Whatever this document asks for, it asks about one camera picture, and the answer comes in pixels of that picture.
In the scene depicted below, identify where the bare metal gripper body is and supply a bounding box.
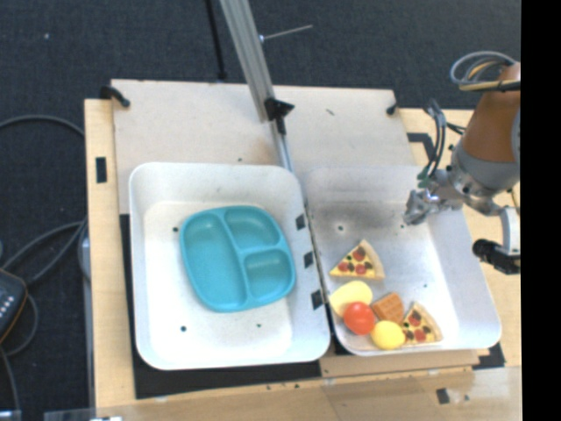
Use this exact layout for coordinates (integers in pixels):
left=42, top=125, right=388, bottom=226
left=430, top=168, right=501, bottom=218

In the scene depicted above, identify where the white plastic tray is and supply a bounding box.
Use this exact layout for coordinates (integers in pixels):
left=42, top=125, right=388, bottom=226
left=128, top=161, right=332, bottom=371
left=303, top=166, right=503, bottom=358

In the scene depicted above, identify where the toy pizza slice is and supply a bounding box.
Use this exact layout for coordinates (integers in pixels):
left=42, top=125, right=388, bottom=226
left=328, top=239, right=386, bottom=281
left=401, top=301, right=444, bottom=346

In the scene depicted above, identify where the brown toy waffle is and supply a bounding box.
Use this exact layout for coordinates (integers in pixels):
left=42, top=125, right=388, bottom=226
left=371, top=291, right=405, bottom=325

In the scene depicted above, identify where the pale yellow oval toy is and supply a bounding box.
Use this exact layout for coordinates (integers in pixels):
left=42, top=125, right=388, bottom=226
left=328, top=280, right=373, bottom=318

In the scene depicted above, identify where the red toy tomato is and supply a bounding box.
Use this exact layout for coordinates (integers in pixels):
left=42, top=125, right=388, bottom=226
left=343, top=301, right=377, bottom=336

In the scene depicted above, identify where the yellow toy lemon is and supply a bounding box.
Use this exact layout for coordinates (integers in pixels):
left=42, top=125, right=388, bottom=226
left=370, top=320, right=407, bottom=351

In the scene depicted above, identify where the thin black and white rod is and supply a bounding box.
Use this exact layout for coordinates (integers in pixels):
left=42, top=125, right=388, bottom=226
left=272, top=118, right=337, bottom=346

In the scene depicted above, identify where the blue divided plate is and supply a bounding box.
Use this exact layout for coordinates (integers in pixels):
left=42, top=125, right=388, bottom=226
left=178, top=204, right=297, bottom=314

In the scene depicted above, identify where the pale wood flat board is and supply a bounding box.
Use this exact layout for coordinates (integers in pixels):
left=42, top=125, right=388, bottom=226
left=109, top=79, right=483, bottom=379

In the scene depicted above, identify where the black cylinder on white bracket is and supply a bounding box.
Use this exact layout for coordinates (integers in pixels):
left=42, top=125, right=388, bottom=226
left=472, top=206, right=522, bottom=275

